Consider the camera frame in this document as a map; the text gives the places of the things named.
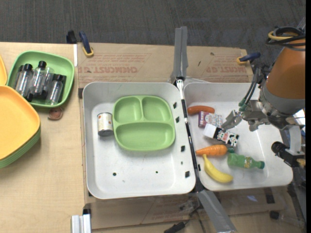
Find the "dark floor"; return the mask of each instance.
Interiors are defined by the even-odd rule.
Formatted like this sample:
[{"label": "dark floor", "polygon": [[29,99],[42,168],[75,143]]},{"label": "dark floor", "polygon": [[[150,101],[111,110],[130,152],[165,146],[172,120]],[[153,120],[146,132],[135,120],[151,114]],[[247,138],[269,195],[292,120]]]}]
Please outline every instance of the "dark floor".
[{"label": "dark floor", "polygon": [[188,46],[237,47],[270,64],[275,26],[296,27],[306,0],[0,0],[0,41],[66,43],[72,29],[90,42],[173,45],[187,26]]}]

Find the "white can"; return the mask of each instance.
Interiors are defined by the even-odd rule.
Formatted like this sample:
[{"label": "white can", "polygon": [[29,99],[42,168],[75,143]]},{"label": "white can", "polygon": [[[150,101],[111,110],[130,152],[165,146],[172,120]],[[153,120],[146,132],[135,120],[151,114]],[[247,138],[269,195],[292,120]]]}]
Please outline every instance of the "white can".
[{"label": "white can", "polygon": [[98,135],[109,136],[113,134],[112,114],[109,112],[97,115]]}]

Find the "carrot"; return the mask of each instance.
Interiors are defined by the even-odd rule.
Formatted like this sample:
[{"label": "carrot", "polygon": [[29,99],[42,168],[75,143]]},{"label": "carrot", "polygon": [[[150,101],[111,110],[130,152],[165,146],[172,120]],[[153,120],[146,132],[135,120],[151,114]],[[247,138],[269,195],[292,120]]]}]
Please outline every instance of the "carrot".
[{"label": "carrot", "polygon": [[225,155],[227,152],[233,152],[233,148],[227,148],[226,145],[223,144],[215,144],[206,148],[202,148],[197,150],[195,153],[197,155]]},{"label": "carrot", "polygon": [[196,106],[189,107],[187,109],[187,112],[189,115],[193,115],[193,114],[198,113],[200,111],[215,113],[214,108],[209,107],[209,106],[203,106],[203,105],[196,105]]}]

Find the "white plastic tray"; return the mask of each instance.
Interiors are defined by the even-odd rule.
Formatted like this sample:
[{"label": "white plastic tray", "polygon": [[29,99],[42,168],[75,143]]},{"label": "white plastic tray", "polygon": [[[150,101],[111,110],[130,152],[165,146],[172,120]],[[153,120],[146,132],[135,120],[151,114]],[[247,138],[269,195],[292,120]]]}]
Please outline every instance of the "white plastic tray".
[{"label": "white plastic tray", "polygon": [[[235,109],[238,111],[238,103],[245,96],[249,83],[189,83],[184,88],[187,107],[195,105],[207,105],[215,108],[215,113],[222,115],[223,121],[229,113]],[[259,89],[255,90],[253,99],[257,99]],[[206,146],[219,143],[215,139],[203,135],[204,128],[198,127],[198,115],[188,117],[194,149],[198,150]],[[245,188],[272,187],[289,184],[293,179],[291,167],[272,152],[271,145],[275,141],[282,142],[279,130],[272,125],[260,125],[259,129],[251,132],[246,121],[242,122],[230,131],[240,135],[236,153],[252,156],[255,160],[265,162],[265,168],[260,170],[230,168],[225,156],[209,157],[209,160],[221,171],[230,173],[234,179],[231,183],[219,183],[209,177],[204,171],[204,161],[197,156],[200,165],[200,180],[205,188],[211,191],[224,191]]]},{"label": "white plastic tray", "polygon": [[[164,150],[129,151],[120,148],[115,137],[97,134],[97,115],[113,111],[123,96],[153,95],[171,107],[176,137]],[[86,182],[89,192],[99,199],[186,194],[195,185],[183,110],[178,89],[170,83],[88,84],[83,91]]]}]

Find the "banana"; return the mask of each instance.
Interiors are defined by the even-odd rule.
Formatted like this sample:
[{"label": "banana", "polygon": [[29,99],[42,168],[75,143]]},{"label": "banana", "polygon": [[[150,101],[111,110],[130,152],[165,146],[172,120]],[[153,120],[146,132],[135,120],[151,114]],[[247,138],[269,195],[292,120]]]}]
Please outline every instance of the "banana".
[{"label": "banana", "polygon": [[219,171],[212,164],[212,162],[210,162],[206,154],[203,154],[203,158],[204,158],[204,170],[211,178],[222,183],[227,183],[233,180],[233,176],[231,176],[230,174]]}]

